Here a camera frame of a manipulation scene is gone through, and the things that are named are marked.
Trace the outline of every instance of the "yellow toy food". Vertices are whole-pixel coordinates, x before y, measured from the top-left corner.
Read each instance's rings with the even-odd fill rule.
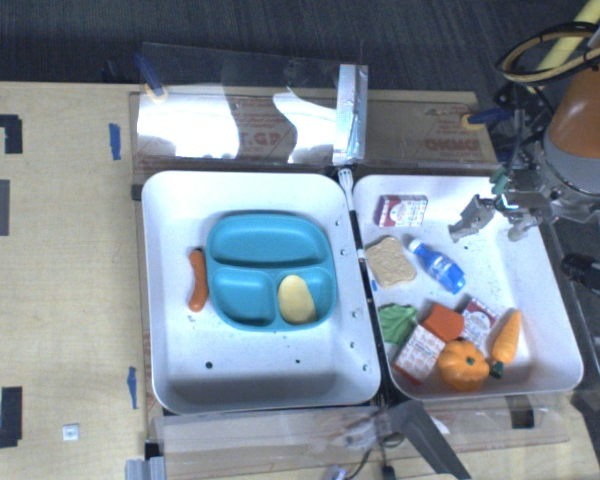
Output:
[[[489,376],[489,363],[470,341],[447,343],[436,364],[442,380],[458,391],[476,391]]]
[[[502,377],[502,370],[505,364],[512,362],[518,352],[518,341],[520,339],[520,325],[522,322],[522,313],[516,309],[509,316],[509,320],[500,331],[500,334],[493,342],[491,349],[491,360],[494,361],[491,366],[490,375],[499,379]]]

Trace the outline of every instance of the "orange pumpkin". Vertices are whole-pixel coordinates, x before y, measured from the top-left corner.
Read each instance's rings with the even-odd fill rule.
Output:
[[[442,380],[458,391],[476,391],[489,376],[489,363],[470,341],[447,343],[436,364]]]

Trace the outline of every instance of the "green vegetable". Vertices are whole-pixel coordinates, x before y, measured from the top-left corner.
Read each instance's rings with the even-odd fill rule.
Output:
[[[415,329],[418,310],[413,306],[393,304],[380,308],[378,318],[382,329],[382,339],[386,343],[401,346]]]

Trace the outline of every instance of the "yellow tube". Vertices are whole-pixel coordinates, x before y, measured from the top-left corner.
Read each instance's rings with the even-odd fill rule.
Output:
[[[597,23],[600,21],[600,0],[589,0],[573,21],[587,21]],[[567,61],[583,38],[565,37],[553,45],[547,56],[538,65],[538,70],[559,66]]]

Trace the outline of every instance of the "black corner marker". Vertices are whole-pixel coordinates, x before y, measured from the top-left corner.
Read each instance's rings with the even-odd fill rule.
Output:
[[[22,154],[22,119],[14,114],[0,114],[0,128],[4,128],[5,154]]]
[[[2,388],[0,448],[18,446],[22,439],[22,388]]]

